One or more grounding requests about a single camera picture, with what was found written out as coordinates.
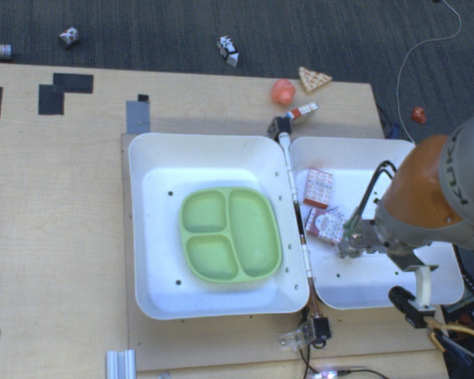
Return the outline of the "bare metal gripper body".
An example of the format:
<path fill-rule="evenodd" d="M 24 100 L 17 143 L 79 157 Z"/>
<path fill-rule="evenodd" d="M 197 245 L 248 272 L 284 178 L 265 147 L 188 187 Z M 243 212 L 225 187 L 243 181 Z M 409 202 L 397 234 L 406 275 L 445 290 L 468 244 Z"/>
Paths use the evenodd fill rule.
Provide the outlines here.
<path fill-rule="evenodd" d="M 374 220 L 344 223 L 343 236 L 337 247 L 337 256 L 357 258 L 364 253 L 384 253 L 384 245 L 379 240 L 374 225 Z"/>

